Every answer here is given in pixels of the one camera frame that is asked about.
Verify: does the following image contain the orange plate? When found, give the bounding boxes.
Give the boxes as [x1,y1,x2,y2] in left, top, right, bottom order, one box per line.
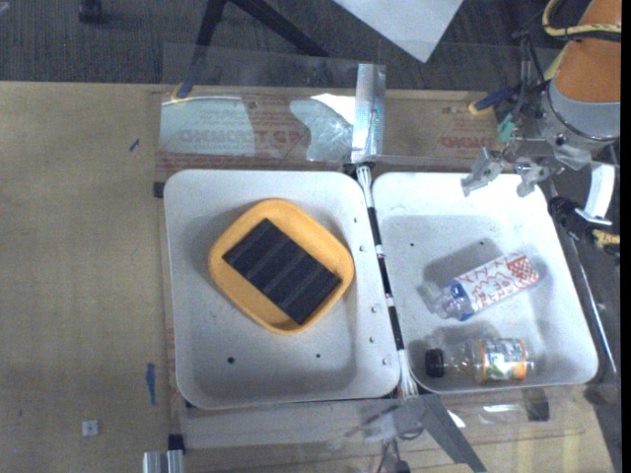
[207,197,357,337]

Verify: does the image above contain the black cylinder on white bracket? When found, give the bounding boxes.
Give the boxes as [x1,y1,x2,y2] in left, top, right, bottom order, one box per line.
[548,162,617,241]

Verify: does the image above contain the black office chair base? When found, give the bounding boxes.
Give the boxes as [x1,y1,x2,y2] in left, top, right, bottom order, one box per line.
[77,0,330,59]

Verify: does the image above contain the clear bottle orange label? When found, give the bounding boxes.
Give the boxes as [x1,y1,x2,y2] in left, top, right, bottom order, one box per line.
[424,337,536,387]

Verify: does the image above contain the thin black and white rod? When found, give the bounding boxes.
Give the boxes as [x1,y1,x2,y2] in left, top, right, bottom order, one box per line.
[355,164,421,399]

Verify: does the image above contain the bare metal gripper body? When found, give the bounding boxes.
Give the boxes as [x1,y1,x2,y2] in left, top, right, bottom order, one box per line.
[501,115,594,172]

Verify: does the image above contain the clear bottle red white label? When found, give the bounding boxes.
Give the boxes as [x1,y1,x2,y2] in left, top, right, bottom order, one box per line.
[417,252,541,322]

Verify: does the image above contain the white plastic tray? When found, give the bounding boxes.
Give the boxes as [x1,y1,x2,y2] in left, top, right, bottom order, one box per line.
[162,168,402,411]
[371,170,600,396]

